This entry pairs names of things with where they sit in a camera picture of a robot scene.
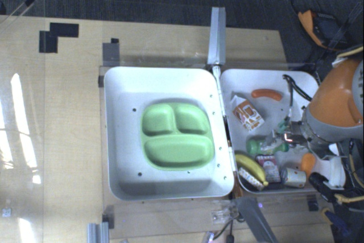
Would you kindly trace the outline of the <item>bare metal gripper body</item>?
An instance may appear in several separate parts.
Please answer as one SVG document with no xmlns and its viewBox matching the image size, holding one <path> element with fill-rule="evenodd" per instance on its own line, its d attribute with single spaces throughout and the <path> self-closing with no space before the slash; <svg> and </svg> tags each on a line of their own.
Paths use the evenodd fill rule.
<svg viewBox="0 0 364 243">
<path fill-rule="evenodd" d="M 312 129 L 303 121 L 291 121 L 283 133 L 286 140 L 292 147 L 305 147 L 309 149 L 309 143 L 312 140 Z"/>
</svg>

